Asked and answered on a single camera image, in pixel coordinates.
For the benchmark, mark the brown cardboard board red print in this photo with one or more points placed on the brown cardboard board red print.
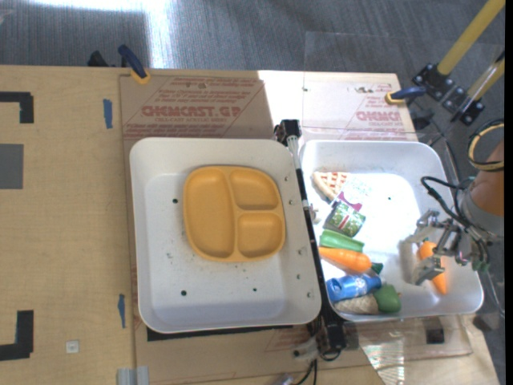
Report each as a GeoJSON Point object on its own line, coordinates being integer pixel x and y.
{"type": "Point", "coordinates": [200, 106]}

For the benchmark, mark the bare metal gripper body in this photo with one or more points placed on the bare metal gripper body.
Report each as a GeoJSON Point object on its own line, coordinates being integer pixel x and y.
{"type": "Point", "coordinates": [453, 241]}

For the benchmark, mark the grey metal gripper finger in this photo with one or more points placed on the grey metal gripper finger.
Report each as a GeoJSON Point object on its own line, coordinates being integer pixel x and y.
{"type": "Point", "coordinates": [429, 270]}
{"type": "Point", "coordinates": [424, 228]}

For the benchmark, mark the thin black and white rod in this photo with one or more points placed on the thin black and white rod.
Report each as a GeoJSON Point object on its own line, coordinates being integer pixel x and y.
{"type": "Point", "coordinates": [306, 207]}

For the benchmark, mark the small orange carrot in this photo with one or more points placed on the small orange carrot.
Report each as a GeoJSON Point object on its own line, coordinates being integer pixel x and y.
{"type": "Point", "coordinates": [440, 281]}

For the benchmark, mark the blue bottle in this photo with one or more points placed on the blue bottle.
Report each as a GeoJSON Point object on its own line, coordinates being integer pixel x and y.
{"type": "Point", "coordinates": [352, 287]}

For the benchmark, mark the white green purple carton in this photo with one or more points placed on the white green purple carton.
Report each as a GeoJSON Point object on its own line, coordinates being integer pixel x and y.
{"type": "Point", "coordinates": [354, 193]}

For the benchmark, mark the white plastic tray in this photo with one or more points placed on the white plastic tray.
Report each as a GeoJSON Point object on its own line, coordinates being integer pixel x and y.
{"type": "Point", "coordinates": [160, 255]}
{"type": "Point", "coordinates": [401, 215]}

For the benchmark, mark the pizza slice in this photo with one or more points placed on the pizza slice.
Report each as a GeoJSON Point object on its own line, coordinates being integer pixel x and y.
{"type": "Point", "coordinates": [326, 183]}

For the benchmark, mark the beige bread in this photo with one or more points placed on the beige bread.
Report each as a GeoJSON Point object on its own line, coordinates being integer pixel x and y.
{"type": "Point", "coordinates": [356, 305]}

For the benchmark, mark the green pear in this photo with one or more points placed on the green pear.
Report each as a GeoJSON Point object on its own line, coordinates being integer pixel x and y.
{"type": "Point", "coordinates": [388, 298]}

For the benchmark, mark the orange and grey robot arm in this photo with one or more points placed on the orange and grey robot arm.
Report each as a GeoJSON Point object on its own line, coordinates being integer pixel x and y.
{"type": "Point", "coordinates": [487, 187]}

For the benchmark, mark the green pea pod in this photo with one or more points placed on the green pea pod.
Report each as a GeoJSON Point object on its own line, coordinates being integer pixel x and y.
{"type": "Point", "coordinates": [340, 241]}

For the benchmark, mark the orange divided plate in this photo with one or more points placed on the orange divided plate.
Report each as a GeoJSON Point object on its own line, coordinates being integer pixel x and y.
{"type": "Point", "coordinates": [208, 211]}

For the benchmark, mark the large orange carrot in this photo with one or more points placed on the large orange carrot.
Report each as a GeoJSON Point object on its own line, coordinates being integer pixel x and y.
{"type": "Point", "coordinates": [344, 258]}

